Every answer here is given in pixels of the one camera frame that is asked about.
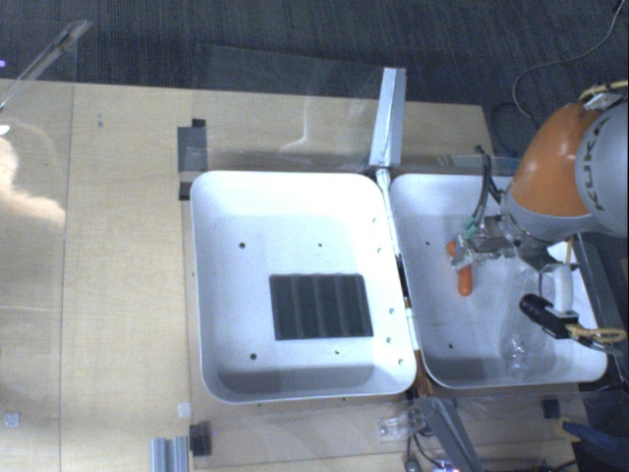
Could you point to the white plastic tray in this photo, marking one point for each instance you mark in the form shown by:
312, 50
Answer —
442, 322
295, 214

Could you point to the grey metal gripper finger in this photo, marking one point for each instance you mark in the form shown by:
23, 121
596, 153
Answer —
463, 260
468, 244

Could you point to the black ribbed rectangular pad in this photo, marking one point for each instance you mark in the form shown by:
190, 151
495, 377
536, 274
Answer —
320, 307

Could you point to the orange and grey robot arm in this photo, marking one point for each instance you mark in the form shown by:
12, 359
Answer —
550, 175

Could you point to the thin black and white rod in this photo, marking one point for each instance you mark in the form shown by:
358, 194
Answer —
385, 190

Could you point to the clear plastic bottle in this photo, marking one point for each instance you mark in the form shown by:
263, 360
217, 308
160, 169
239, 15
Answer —
522, 347

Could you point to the orange sausage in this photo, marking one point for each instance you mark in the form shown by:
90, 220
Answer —
465, 282

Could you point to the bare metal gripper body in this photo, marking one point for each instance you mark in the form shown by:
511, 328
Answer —
495, 238

